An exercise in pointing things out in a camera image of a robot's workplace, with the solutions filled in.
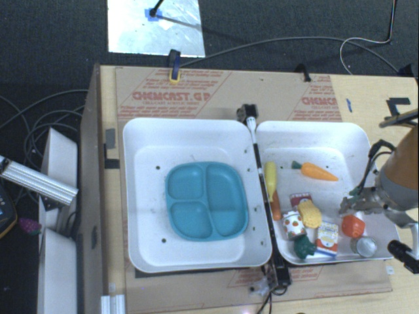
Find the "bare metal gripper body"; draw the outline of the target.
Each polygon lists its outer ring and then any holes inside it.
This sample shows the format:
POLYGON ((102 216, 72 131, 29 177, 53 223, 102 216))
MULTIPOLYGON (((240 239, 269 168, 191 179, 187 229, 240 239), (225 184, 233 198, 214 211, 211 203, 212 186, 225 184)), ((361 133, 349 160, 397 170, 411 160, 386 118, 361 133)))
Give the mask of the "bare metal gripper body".
POLYGON ((397 206, 382 187, 367 187, 354 196, 354 210, 369 213, 383 213, 395 209, 397 206))

